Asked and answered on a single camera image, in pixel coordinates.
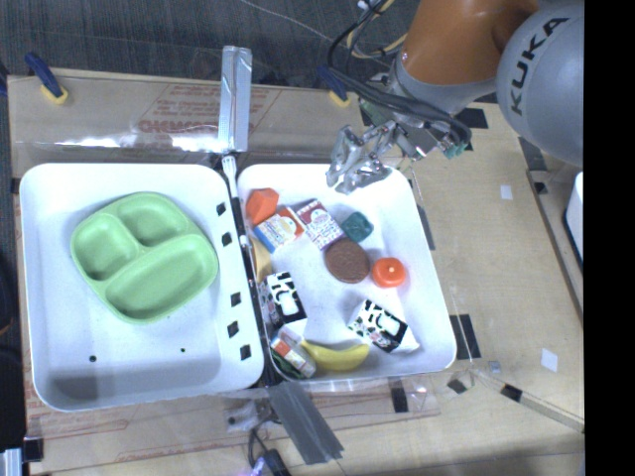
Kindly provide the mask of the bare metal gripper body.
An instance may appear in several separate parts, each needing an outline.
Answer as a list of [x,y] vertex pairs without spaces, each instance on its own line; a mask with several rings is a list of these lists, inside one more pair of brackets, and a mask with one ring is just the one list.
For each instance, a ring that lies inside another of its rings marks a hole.
[[413,160],[435,150],[453,158],[470,143],[458,119],[469,103],[468,84],[363,84],[360,105],[370,119],[363,138],[378,157],[398,148]]

